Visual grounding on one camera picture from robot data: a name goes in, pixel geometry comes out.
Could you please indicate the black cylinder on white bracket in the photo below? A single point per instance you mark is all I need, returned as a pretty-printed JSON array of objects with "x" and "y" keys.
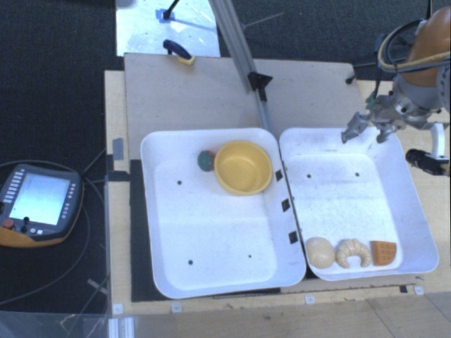
[{"x": 424, "y": 160}]

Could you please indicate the yellow bowl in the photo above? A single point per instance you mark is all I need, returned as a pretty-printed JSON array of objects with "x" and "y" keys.
[{"x": 243, "y": 167}]

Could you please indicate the brown cardboard board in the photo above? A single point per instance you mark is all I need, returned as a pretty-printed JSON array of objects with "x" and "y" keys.
[{"x": 197, "y": 97}]

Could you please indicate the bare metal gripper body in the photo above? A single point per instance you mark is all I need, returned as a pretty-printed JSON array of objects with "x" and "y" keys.
[{"x": 405, "y": 113}]

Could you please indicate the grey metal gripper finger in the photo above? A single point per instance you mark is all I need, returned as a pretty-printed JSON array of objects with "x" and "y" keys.
[
  {"x": 356, "y": 125},
  {"x": 384, "y": 133}
]

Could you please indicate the beige croissant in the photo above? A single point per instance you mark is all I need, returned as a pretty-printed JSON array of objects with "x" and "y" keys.
[{"x": 352, "y": 250}]

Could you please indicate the white plastic tray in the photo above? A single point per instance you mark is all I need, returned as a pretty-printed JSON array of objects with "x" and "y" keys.
[
  {"x": 211, "y": 231},
  {"x": 345, "y": 206}
]

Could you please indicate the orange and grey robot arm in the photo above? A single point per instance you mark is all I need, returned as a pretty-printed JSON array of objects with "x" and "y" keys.
[{"x": 428, "y": 44}]

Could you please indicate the green and red toy vegetable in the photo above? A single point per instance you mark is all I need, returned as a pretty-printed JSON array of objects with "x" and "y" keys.
[{"x": 205, "y": 161}]

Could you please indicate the orange waffle piece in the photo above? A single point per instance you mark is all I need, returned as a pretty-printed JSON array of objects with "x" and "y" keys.
[{"x": 383, "y": 253}]

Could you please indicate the beige round bread roll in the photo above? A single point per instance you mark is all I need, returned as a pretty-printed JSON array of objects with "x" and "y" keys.
[{"x": 320, "y": 253}]

